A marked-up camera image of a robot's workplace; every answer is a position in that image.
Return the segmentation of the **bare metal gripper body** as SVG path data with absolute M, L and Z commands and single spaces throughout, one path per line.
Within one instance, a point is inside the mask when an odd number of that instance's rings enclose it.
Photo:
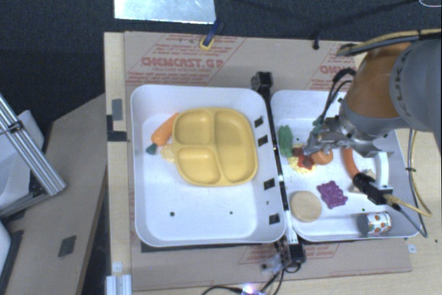
M 357 116 L 353 122 L 345 115 L 314 120 L 309 134 L 320 143 L 320 149 L 329 143 L 333 149 L 351 148 L 364 158 L 372 158 L 381 150 L 374 141 L 394 129 L 394 118 L 372 118 Z

